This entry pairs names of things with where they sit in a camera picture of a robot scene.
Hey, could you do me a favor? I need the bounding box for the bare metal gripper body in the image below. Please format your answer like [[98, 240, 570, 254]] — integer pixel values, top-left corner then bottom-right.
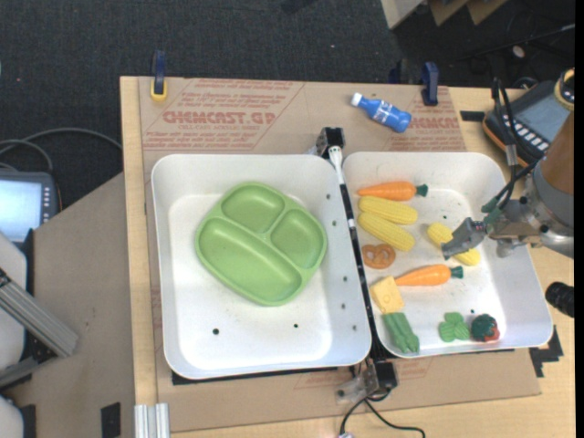
[[485, 196, 576, 259]]

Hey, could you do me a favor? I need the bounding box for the orange pretzel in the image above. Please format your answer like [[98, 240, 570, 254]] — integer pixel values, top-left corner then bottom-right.
[[361, 243, 397, 271]]

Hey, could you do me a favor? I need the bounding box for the green asparagus bundle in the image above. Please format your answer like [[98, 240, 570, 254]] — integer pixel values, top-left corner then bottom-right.
[[381, 311, 421, 355]]

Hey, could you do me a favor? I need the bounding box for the green divided plate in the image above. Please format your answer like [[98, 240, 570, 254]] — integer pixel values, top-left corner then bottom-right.
[[194, 181, 329, 308]]

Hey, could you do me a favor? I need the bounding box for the brown cardboard board red print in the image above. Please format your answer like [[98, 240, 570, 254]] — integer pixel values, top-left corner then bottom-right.
[[136, 78, 543, 433]]

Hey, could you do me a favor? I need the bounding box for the orange carrot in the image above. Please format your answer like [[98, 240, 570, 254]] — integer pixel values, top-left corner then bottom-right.
[[358, 180, 429, 202], [394, 264, 464, 287]]

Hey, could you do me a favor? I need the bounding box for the white plastic tray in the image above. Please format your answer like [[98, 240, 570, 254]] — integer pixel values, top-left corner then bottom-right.
[[340, 151, 555, 360], [150, 152, 373, 381]]

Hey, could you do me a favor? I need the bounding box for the green lettuce leaf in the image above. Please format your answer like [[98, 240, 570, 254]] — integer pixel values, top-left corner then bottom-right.
[[438, 311, 472, 344]]

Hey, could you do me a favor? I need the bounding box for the blue plastic bottle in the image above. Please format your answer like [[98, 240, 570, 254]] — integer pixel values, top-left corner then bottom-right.
[[349, 92, 412, 134]]

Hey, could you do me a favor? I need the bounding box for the yellow corn cob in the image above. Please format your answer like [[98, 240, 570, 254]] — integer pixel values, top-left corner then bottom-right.
[[358, 195, 419, 226], [426, 222, 482, 267], [357, 211, 416, 253]]

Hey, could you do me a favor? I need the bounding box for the yellow cheese wedge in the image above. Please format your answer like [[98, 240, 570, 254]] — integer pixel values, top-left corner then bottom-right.
[[369, 275, 406, 315]]

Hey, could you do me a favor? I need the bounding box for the red and green strawberry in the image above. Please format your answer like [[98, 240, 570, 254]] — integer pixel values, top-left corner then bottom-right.
[[470, 313, 501, 343]]

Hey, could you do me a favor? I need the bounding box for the thin black and white rod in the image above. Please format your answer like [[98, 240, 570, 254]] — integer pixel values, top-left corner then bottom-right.
[[328, 145, 381, 365]]

